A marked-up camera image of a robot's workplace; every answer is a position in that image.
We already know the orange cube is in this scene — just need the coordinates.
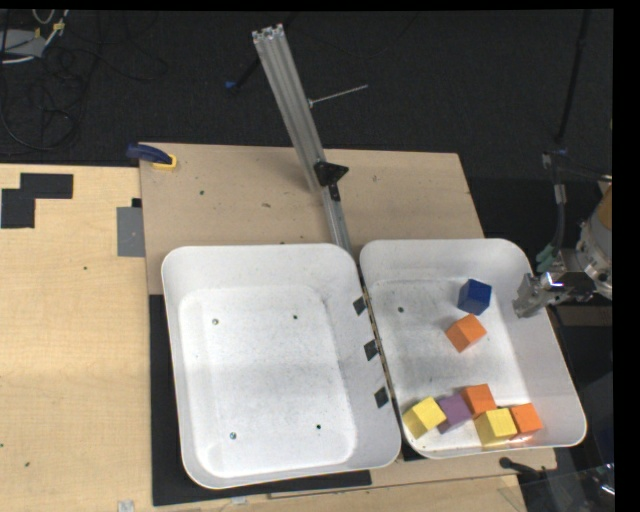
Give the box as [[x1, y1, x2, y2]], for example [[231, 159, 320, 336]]
[[509, 402, 544, 436], [459, 383, 498, 419], [444, 313, 488, 354]]

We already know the white plastic tray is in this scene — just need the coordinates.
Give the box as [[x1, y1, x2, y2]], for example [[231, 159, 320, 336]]
[[160, 242, 403, 491], [358, 237, 588, 461]]

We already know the blue cube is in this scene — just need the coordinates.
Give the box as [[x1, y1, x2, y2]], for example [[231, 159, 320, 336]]
[[456, 278, 493, 317]]

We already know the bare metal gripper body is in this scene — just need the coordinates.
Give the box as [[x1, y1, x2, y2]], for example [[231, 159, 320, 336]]
[[543, 260, 614, 306]]

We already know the yellow cube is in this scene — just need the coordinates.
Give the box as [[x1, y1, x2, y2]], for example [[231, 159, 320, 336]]
[[472, 407, 519, 448], [401, 396, 448, 441]]

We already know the purple cube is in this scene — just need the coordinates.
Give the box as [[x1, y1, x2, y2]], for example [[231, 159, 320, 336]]
[[436, 393, 474, 435]]

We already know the pale wooden board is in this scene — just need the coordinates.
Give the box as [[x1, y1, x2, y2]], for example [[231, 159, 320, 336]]
[[137, 141, 559, 500]]

